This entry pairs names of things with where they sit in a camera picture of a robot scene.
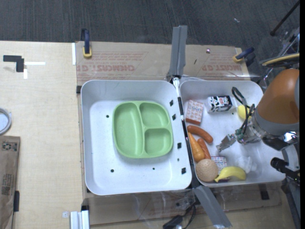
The black cylinder on white bracket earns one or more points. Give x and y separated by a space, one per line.
291 155

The yellow lemon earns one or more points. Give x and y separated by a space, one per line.
242 111

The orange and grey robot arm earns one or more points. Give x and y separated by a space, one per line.
278 99

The long orange sausage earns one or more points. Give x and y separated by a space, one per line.
200 133

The tan bread roll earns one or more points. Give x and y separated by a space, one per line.
206 170

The orange and white carton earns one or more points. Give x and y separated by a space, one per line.
195 111

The brown cardboard board, red print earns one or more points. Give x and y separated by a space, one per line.
143 63

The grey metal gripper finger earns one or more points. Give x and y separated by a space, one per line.
223 147
229 138

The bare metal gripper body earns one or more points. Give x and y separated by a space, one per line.
249 135

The yellow banana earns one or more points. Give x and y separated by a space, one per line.
234 172

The short orange sausage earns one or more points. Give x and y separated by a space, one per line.
205 148

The orange carrot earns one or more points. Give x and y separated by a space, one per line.
197 149

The white tape roll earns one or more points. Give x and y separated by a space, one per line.
9 121

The green divided plate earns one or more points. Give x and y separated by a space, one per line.
126 130

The small white and pink carton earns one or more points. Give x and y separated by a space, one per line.
220 161

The black and white cow carton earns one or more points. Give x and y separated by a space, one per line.
219 103

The white plastic tray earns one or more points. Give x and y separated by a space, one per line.
221 89
100 151

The brown paper bag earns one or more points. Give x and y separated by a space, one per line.
8 175

